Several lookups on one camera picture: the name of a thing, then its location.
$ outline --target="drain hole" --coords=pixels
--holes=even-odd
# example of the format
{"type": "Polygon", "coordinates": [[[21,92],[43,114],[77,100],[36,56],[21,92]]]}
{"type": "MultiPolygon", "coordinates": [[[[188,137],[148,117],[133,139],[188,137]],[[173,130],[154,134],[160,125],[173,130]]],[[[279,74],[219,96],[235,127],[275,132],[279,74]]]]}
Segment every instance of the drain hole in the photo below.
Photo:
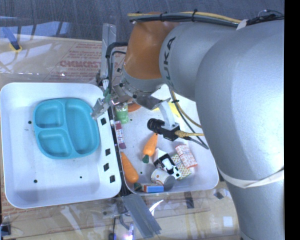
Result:
{"type": "Polygon", "coordinates": [[[114,175],[110,176],[110,183],[115,182],[116,181],[116,177],[114,175]]]}
{"type": "Polygon", "coordinates": [[[107,162],[104,166],[103,166],[104,171],[109,169],[109,163],[107,162]]]}
{"type": "Polygon", "coordinates": [[[102,119],[101,119],[101,124],[102,124],[102,125],[105,125],[106,123],[107,123],[107,120],[106,120],[105,118],[102,118],[102,119]]]}

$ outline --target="cable tie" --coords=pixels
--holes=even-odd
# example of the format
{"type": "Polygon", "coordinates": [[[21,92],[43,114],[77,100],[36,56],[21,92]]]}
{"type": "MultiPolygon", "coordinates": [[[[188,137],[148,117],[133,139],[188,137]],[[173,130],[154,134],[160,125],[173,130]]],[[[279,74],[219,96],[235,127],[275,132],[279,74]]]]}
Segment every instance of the cable tie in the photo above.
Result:
{"type": "Polygon", "coordinates": [[[163,15],[163,14],[166,14],[166,13],[168,13],[168,12],[166,11],[166,12],[160,14],[160,21],[161,21],[161,22],[164,22],[164,20],[162,20],[162,15],[163,15]]]}
{"type": "Polygon", "coordinates": [[[192,22],[195,22],[195,14],[196,14],[197,11],[198,11],[197,9],[193,10],[193,13],[192,13],[192,16],[191,16],[191,21],[192,22]]]}

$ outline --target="black connector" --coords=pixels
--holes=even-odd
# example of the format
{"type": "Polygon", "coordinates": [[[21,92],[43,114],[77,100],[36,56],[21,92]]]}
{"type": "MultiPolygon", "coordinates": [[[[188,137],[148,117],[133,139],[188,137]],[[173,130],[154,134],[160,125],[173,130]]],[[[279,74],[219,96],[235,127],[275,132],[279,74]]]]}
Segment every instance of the black connector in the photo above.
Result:
{"type": "Polygon", "coordinates": [[[163,137],[169,141],[175,141],[177,138],[179,138],[177,135],[175,135],[175,132],[180,130],[180,126],[176,126],[172,130],[168,130],[163,128],[165,125],[165,122],[160,119],[151,118],[149,119],[147,123],[147,127],[149,130],[153,131],[156,134],[163,135],[163,137]]]}

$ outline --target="white sink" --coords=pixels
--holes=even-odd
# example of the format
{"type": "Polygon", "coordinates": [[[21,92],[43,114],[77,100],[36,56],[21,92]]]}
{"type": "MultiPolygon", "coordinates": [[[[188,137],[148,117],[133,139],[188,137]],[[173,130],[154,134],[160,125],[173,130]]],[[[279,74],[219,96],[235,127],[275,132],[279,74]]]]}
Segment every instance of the white sink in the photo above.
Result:
{"type": "Polygon", "coordinates": [[[103,92],[88,83],[9,83],[0,91],[5,194],[26,209],[107,199],[121,189],[121,177],[110,120],[97,120],[100,145],[72,159],[51,159],[39,149],[33,111],[44,100],[78,98],[91,107],[103,92]]]}

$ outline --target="yellow cable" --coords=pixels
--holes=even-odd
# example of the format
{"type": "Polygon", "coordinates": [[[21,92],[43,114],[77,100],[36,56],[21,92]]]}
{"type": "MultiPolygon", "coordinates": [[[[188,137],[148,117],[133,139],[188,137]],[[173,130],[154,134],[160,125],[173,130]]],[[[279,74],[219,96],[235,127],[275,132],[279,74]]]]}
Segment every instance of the yellow cable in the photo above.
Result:
{"type": "MultiPolygon", "coordinates": [[[[178,12],[180,14],[190,14],[192,15],[194,12],[193,11],[183,11],[183,12],[178,12]]],[[[228,22],[233,22],[233,23],[240,23],[241,20],[240,19],[235,19],[235,18],[230,18],[227,16],[223,16],[223,15],[219,15],[219,14],[215,14],[215,13],[210,13],[210,12],[196,12],[196,15],[201,15],[201,16],[207,16],[207,17],[211,17],[211,18],[216,18],[216,19],[220,19],[220,20],[225,20],[228,22]]],[[[140,16],[149,16],[153,14],[150,13],[128,13],[128,17],[140,17],[140,16]]]]}
{"type": "Polygon", "coordinates": [[[186,114],[186,112],[184,112],[184,110],[181,108],[179,102],[176,101],[176,100],[177,100],[176,94],[175,94],[175,92],[174,92],[173,90],[171,90],[171,94],[172,94],[173,100],[175,101],[175,105],[178,107],[178,109],[180,110],[180,112],[181,112],[181,113],[182,113],[182,114],[183,114],[183,115],[184,115],[191,123],[193,123],[195,126],[198,126],[198,127],[201,128],[201,125],[198,124],[198,123],[196,123],[195,121],[193,121],[193,120],[186,114]]]}
{"type": "Polygon", "coordinates": [[[205,136],[203,133],[192,133],[192,132],[185,132],[183,130],[177,130],[174,132],[180,138],[189,137],[189,136],[205,136]]]}

